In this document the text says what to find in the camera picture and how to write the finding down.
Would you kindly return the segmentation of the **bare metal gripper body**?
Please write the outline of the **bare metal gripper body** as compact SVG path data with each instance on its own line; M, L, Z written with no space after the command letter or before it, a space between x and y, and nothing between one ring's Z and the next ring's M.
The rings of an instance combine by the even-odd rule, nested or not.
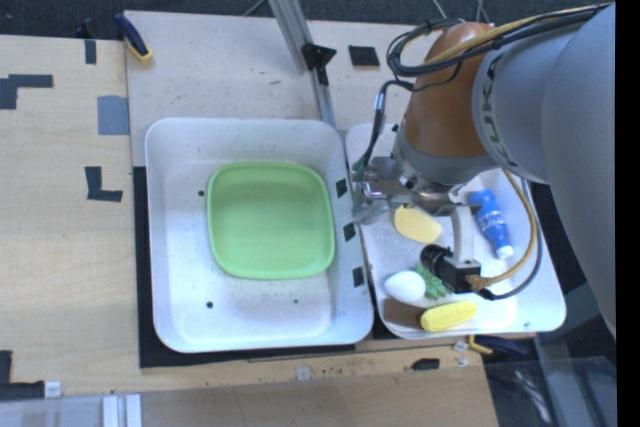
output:
M359 197L446 215L455 207L451 194L468 181L468 159L435 156L375 157L359 182Z

